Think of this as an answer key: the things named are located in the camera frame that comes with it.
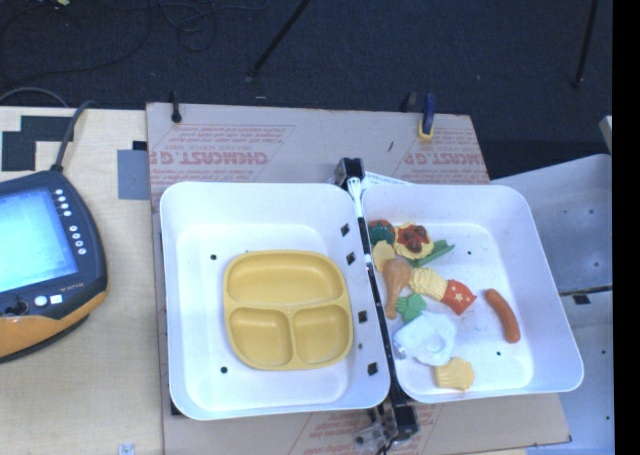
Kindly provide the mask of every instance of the device screen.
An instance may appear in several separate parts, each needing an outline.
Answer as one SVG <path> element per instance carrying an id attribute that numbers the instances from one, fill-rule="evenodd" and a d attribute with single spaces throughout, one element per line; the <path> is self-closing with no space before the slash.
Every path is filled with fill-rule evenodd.
<path id="1" fill-rule="evenodd" d="M 77 271 L 48 188 L 0 196 L 0 293 Z"/>

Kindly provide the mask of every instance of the toy food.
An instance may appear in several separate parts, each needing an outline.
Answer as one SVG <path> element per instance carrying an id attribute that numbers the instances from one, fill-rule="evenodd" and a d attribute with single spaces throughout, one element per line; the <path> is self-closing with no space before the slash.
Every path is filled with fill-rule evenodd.
<path id="1" fill-rule="evenodd" d="M 396 300 L 396 311 L 402 315 L 405 323 L 415 320 L 426 307 L 427 303 L 419 293 L 412 293 L 407 297 L 398 297 Z"/>
<path id="2" fill-rule="evenodd" d="M 369 231 L 369 241 L 372 246 L 378 242 L 386 241 L 389 245 L 393 245 L 396 237 L 396 228 L 387 220 L 373 220 L 367 224 Z"/>
<path id="3" fill-rule="evenodd" d="M 423 313 L 397 330 L 393 342 L 400 358 L 413 357 L 423 364 L 438 366 L 451 358 L 456 330 L 446 315 Z"/>
<path id="4" fill-rule="evenodd" d="M 446 240 L 436 240 L 433 242 L 433 250 L 431 254 L 420 259 L 407 259 L 409 264 L 414 268 L 425 266 L 427 263 L 431 263 L 434 259 L 444 256 L 447 252 L 455 249 L 456 245 L 449 245 Z"/>
<path id="5" fill-rule="evenodd" d="M 500 295 L 500 292 L 494 288 L 489 288 L 484 291 L 484 298 L 487 299 L 489 305 L 495 310 L 502 323 L 502 329 L 504 331 L 504 339 L 508 343 L 517 343 L 520 341 L 520 325 L 518 319 L 511 309 L 509 303 L 505 298 Z"/>
<path id="6" fill-rule="evenodd" d="M 386 240 L 380 240 L 374 245 L 371 251 L 371 257 L 373 258 L 373 264 L 379 272 L 384 269 L 384 264 L 396 257 L 396 251 L 393 249 L 393 245 L 390 245 Z"/>
<path id="7" fill-rule="evenodd" d="M 389 320 L 396 317 L 396 301 L 402 289 L 409 284 L 411 272 L 412 268 L 402 259 L 390 259 L 384 264 L 382 275 L 387 287 L 387 303 L 384 312 Z"/>
<path id="8" fill-rule="evenodd" d="M 416 268 L 411 275 L 409 286 L 416 293 L 440 302 L 447 292 L 448 284 L 433 268 Z"/>
<path id="9" fill-rule="evenodd" d="M 447 291 L 444 293 L 444 297 L 440 299 L 440 302 L 453 309 L 457 315 L 461 315 L 476 298 L 466 285 L 455 279 L 449 279 L 447 281 Z"/>
<path id="10" fill-rule="evenodd" d="M 447 364 L 434 366 L 433 373 L 438 387 L 450 387 L 466 391 L 475 380 L 475 372 L 469 361 L 452 357 Z"/>
<path id="11" fill-rule="evenodd" d="M 393 248 L 407 259 L 422 259 L 433 252 L 433 241 L 424 226 L 409 222 L 396 228 Z"/>
<path id="12" fill-rule="evenodd" d="M 446 304 L 457 315 L 461 315 L 477 298 L 465 284 L 455 279 L 444 280 L 433 268 L 414 269 L 409 286 L 416 293 Z"/>

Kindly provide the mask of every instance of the metal stand leg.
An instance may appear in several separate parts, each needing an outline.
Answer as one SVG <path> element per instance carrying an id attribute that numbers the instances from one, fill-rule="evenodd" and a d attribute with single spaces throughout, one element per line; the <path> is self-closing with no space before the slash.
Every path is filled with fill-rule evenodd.
<path id="1" fill-rule="evenodd" d="M 593 24 L 596 20 L 597 11 L 598 11 L 598 0 L 591 0 L 591 12 L 589 13 L 589 20 L 587 22 L 587 31 L 584 36 L 584 42 L 582 43 L 582 52 L 580 54 L 580 62 L 578 63 L 578 70 L 576 71 L 576 78 L 573 82 L 573 87 L 578 87 L 584 81 L 584 78 L 583 78 L 584 65 L 587 60 L 589 45 L 591 44 L 591 36 L 593 34 Z"/>
<path id="2" fill-rule="evenodd" d="M 296 20 L 300 17 L 300 15 L 302 14 L 302 11 L 304 11 L 304 9 L 309 4 L 309 2 L 311 2 L 311 0 L 302 0 L 302 2 L 298 6 L 298 8 L 295 10 L 295 12 L 291 15 L 289 20 L 285 23 L 282 29 L 280 29 L 280 32 L 278 32 L 278 35 L 276 35 L 275 39 L 271 42 L 269 47 L 265 50 L 262 56 L 256 61 L 256 63 L 253 66 L 251 66 L 251 69 L 249 69 L 249 72 L 247 74 L 247 77 L 245 78 L 245 81 L 251 82 L 257 76 L 258 71 L 260 70 L 262 65 L 266 62 L 266 60 L 269 58 L 269 55 L 271 55 L 273 50 L 276 49 L 276 46 L 278 46 L 280 41 L 282 41 L 284 36 L 287 34 L 287 32 L 289 31 L 291 26 L 296 22 Z"/>

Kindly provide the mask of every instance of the toy chicken drumstick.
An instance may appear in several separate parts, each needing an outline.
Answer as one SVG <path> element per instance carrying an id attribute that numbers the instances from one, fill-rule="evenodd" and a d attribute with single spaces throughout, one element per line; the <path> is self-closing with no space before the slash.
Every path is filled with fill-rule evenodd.
<path id="1" fill-rule="evenodd" d="M 384 313 L 389 320 L 396 317 L 396 302 L 402 288 L 409 284 L 413 269 L 403 259 L 390 259 L 385 262 L 382 269 L 384 283 L 387 287 L 387 303 Z"/>

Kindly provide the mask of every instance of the toy sausage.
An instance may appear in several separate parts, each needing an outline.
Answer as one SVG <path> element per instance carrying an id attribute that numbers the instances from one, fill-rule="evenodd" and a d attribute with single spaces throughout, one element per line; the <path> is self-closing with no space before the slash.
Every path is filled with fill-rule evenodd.
<path id="1" fill-rule="evenodd" d="M 484 298 L 487 299 L 489 305 L 495 310 L 502 323 L 504 338 L 508 343 L 517 343 L 520 341 L 520 325 L 513 309 L 500 293 L 489 288 L 484 291 Z"/>

